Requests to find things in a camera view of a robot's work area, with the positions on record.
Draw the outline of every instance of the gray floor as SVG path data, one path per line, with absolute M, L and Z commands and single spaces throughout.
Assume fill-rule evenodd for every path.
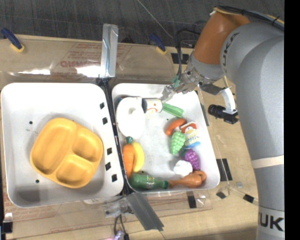
M 139 1 L 153 17 L 137 0 L 0 0 L 0 31 L 6 27 L 16 34 L 99 41 L 102 26 L 108 23 L 118 25 L 119 42 L 148 44 L 154 33 L 166 46 L 174 46 L 174 32 L 181 28 L 200 32 L 216 5 L 285 20 L 285 0 Z

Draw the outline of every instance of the banana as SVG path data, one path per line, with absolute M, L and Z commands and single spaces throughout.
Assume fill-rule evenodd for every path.
M 132 172 L 137 173 L 141 170 L 142 166 L 144 166 L 145 153 L 138 142 L 132 141 L 131 144 L 134 147 L 134 159 L 133 159 Z

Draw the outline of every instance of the green bottle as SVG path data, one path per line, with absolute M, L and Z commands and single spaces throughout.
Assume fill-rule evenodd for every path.
M 129 182 L 131 187 L 145 190 L 153 190 L 158 188 L 167 189 L 169 187 L 167 180 L 159 180 L 153 176 L 140 175 L 137 173 L 133 173 L 131 175 Z

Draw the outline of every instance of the white wire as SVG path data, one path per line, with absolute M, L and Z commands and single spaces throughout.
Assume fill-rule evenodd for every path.
M 155 18 L 155 16 L 153 16 L 151 14 L 151 12 L 147 9 L 147 7 L 144 6 L 144 4 L 142 2 L 140 2 L 140 0 L 136 0 L 145 10 L 146 12 L 154 19 L 154 21 L 164 30 L 164 32 L 170 37 L 170 38 L 174 38 L 171 34 L 169 34 L 169 32 L 160 24 L 160 22 Z

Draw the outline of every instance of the wooden surface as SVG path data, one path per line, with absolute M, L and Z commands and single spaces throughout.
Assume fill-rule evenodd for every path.
M 191 49 L 183 49 L 184 54 L 190 54 L 191 51 Z M 173 47 L 168 47 L 168 52 L 176 51 Z M 225 86 L 222 79 L 215 84 L 220 87 Z M 234 85 L 231 90 L 236 93 Z M 198 95 L 206 111 L 210 104 L 225 106 L 221 95 L 213 96 L 205 92 L 198 92 Z M 184 197 L 173 201 L 157 198 L 150 200 L 153 209 L 164 224 L 161 232 L 145 231 L 134 215 L 123 216 L 123 224 L 131 240 L 253 240 L 256 238 L 258 191 L 240 121 L 229 124 L 209 114 L 207 117 L 215 157 L 226 159 L 232 180 L 221 181 L 216 188 L 199 193 L 200 198 L 197 199 L 197 204 L 201 202 L 199 208 L 190 209 Z M 2 138 L 1 153 L 4 158 Z M 4 168 L 4 159 L 2 159 L 2 168 Z M 220 198 L 220 192 L 223 193 L 224 198 Z M 253 203 L 244 200 L 245 195 L 254 197 Z M 6 193 L 4 198 L 6 212 L 11 212 L 15 218 L 19 218 L 13 223 L 13 233 L 7 234 L 7 239 L 102 240 L 114 236 L 115 219 L 106 217 L 101 203 L 91 205 L 74 202 L 45 208 L 24 209 L 11 204 Z

